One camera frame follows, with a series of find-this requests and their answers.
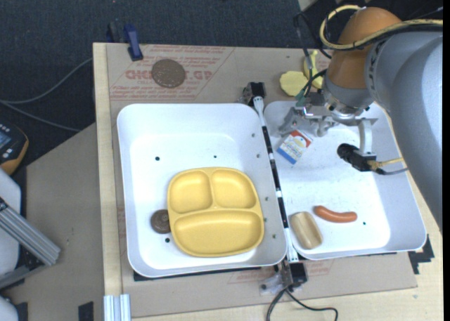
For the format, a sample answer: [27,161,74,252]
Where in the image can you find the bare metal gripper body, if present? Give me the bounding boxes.
[292,92,367,128]

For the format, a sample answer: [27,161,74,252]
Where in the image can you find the white blue and red carton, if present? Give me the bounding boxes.
[276,129,314,165]

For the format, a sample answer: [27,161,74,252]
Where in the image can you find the thin black and white rod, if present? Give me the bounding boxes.
[252,96,300,263]

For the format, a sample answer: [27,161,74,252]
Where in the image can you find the white plastic tray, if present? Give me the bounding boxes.
[262,99,428,261]
[116,102,289,279]

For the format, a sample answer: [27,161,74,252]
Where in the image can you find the orange sausage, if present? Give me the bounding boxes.
[313,204,359,224]

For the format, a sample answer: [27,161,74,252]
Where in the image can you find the tan bread bun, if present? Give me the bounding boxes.
[289,211,324,251]

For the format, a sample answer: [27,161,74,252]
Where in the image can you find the yellow divided plate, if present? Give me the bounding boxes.
[166,166,266,258]

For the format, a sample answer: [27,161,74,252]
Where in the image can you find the large brown round biscuit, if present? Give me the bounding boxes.
[150,58,186,89]

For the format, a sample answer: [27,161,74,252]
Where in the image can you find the small brown swirl biscuit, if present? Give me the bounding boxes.
[150,209,172,235]

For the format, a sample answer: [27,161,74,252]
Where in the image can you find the brown cardboard board red print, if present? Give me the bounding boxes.
[105,42,420,319]

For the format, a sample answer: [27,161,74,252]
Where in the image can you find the black cylinder on white bracket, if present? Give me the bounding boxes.
[336,117,380,173]

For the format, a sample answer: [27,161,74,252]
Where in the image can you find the black block with thin wires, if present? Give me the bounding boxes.
[241,81,267,107]
[280,261,310,293]

